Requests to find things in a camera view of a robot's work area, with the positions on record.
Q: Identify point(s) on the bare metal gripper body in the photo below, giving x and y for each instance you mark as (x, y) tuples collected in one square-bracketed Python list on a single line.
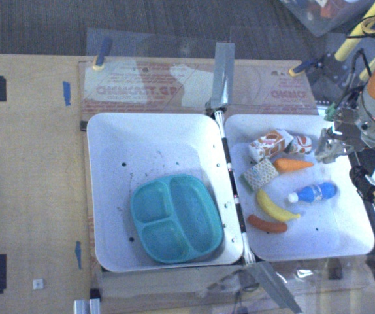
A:
[(349, 128)]

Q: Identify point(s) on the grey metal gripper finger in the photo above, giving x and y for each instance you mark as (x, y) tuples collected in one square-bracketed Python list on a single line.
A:
[(323, 142), (337, 150)]

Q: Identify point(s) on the white and red can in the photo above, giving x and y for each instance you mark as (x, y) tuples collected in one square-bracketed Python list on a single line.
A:
[(302, 144)]

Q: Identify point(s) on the orange carrot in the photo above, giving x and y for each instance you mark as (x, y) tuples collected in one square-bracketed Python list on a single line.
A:
[(290, 165)]

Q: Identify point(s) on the blue plastic bottle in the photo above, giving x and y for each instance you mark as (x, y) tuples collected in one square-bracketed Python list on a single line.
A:
[(315, 192)]

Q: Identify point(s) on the orange and white carton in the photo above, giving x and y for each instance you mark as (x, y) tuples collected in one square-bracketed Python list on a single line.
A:
[(267, 144)]

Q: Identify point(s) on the white patterned packet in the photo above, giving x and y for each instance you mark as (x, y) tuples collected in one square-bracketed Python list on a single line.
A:
[(259, 174)]

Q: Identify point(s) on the white plastic tray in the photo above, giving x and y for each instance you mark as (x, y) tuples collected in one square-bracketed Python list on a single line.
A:
[(324, 227), (155, 142)]

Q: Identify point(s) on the yellow banana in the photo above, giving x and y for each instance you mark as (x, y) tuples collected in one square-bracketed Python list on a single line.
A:
[(270, 208)]

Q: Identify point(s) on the red sausage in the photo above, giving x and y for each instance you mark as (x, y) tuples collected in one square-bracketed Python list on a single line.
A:
[(267, 225)]

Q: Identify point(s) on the clear plastic storage box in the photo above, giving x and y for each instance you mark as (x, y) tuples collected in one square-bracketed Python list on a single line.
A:
[(324, 8)]

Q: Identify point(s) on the green divided plate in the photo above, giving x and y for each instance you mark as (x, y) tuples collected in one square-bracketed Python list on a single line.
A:
[(174, 218)]

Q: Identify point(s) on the brown cardboard board red print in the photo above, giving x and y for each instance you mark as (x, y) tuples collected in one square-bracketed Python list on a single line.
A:
[(161, 83)]

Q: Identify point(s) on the black cylinder on white bracket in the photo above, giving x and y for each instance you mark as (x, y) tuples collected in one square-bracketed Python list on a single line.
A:
[(364, 180)]

